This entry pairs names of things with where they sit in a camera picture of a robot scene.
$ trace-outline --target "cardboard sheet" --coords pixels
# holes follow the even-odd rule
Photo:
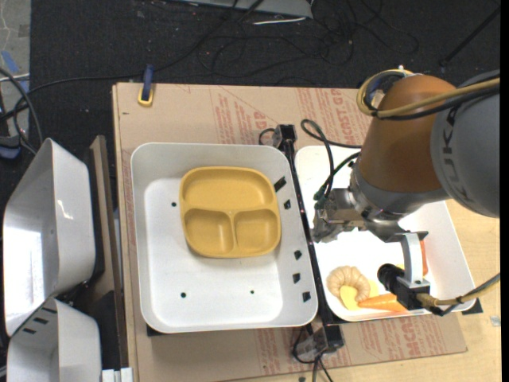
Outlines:
[[[141,382],[215,382],[302,372],[290,355],[295,329],[256,329],[149,337],[140,311],[130,156],[147,142],[258,144],[279,123],[297,128],[297,148],[316,145],[300,128],[317,122],[337,142],[360,144],[369,118],[356,108],[356,90],[159,84],[151,107],[137,103],[140,84],[113,88],[122,224],[124,292],[130,366]],[[425,315],[342,325],[345,346],[324,358],[327,368],[465,352],[456,315]]]

